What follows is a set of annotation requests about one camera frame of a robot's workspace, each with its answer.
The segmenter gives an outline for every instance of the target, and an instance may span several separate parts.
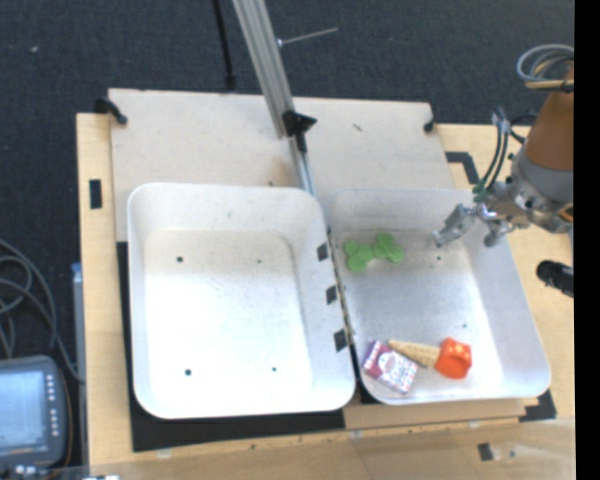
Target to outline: screen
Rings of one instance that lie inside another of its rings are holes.
[[[40,371],[0,373],[0,455],[47,451],[44,382]]]

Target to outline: wooden table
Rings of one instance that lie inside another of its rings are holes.
[[[435,132],[445,151],[469,152],[478,172],[486,170],[494,150],[493,127],[437,125]],[[515,144],[511,147],[512,150],[516,149]],[[147,478],[156,472],[164,474],[172,471],[176,474],[192,464],[225,471],[227,478],[232,471],[228,467],[230,464],[233,467],[241,464],[240,467],[245,470],[260,471],[260,478],[279,474],[279,468],[284,468],[285,474],[291,475],[288,476],[290,478],[310,478],[315,477],[311,474],[313,466],[306,466],[306,461],[312,460],[318,461],[315,464],[323,464],[327,468],[325,471],[331,471],[333,474],[328,475],[330,478],[373,478],[369,473],[369,464],[361,453],[361,446],[373,448],[375,445],[366,443],[366,440],[362,445],[358,440],[361,435],[376,436],[380,441],[389,440],[386,441],[388,452],[396,443],[403,442],[401,439],[408,444],[414,433],[439,435],[436,431],[442,430],[450,439],[447,444],[452,449],[458,446],[458,441],[456,437],[449,437],[449,432],[454,432],[454,436],[455,432],[459,432],[457,435],[471,432],[473,437],[468,440],[472,441],[483,437],[480,432],[501,435],[498,432],[502,432],[501,427],[504,426],[509,433],[502,434],[505,436],[503,439],[513,436],[511,438],[514,440],[533,440],[534,436],[548,432],[559,443],[559,460],[568,467],[572,452],[570,436],[575,431],[573,300],[555,289],[545,287],[536,278],[535,269],[545,259],[570,264],[571,247],[567,236],[550,235],[534,228],[511,234],[509,243],[551,365],[550,390],[557,409],[557,424],[553,422],[547,428],[542,423],[518,423],[517,415],[524,412],[525,406],[537,404],[535,399],[515,401],[505,408],[507,417],[502,417],[501,403],[492,406],[490,401],[469,404],[463,407],[462,417],[456,417],[453,421],[447,410],[436,407],[414,409],[412,414],[405,417],[404,411],[397,415],[389,407],[385,407],[384,412],[376,409],[376,412],[365,413],[360,406],[351,404],[345,409],[349,420],[347,429],[342,431],[223,441],[135,453],[132,449],[115,253],[110,117],[79,114],[77,148],[91,465],[103,465],[104,472],[133,472],[134,478],[140,478],[141,472]],[[457,187],[469,186],[459,164],[450,164],[450,169]],[[90,201],[92,180],[99,180],[102,188],[102,204],[96,211],[92,209]],[[498,430],[489,430],[492,426]],[[435,442],[438,444],[432,449],[439,449],[440,442]],[[262,455],[256,459],[248,453],[253,450],[259,450]],[[293,474],[285,466],[289,463],[296,465]],[[142,464],[142,467],[134,469],[136,464]]]

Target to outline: white tray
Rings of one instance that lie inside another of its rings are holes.
[[[472,348],[466,378],[420,368],[406,395],[362,374],[383,403],[530,398],[549,385],[549,365],[506,239],[485,247],[487,228],[476,222],[458,240],[441,248],[434,242],[433,230],[458,203],[471,200],[461,190],[352,189],[330,202],[327,219],[359,364],[372,340],[439,345],[450,336]],[[350,271],[343,244],[373,243],[379,232],[393,235],[404,260],[376,259],[362,272]]]
[[[334,410],[355,388],[322,209],[295,188],[151,183],[128,203],[134,389],[165,419]]]

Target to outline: black floor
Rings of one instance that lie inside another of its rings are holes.
[[[220,4],[236,90],[257,93],[231,2]],[[282,39],[338,28],[283,47],[294,95],[426,101],[439,122],[488,123],[499,105],[512,117],[537,110],[542,98],[517,79],[518,57],[575,40],[575,0],[267,5]],[[48,282],[72,357],[76,113],[93,111],[110,87],[223,91],[225,77],[212,0],[0,0],[0,239]],[[49,330],[34,308],[22,306],[12,320],[15,355],[48,353]],[[63,364],[57,348],[52,355]]]

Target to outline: purple and white package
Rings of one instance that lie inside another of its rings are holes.
[[[406,395],[418,372],[418,365],[376,340],[369,346],[362,371],[389,389]]]

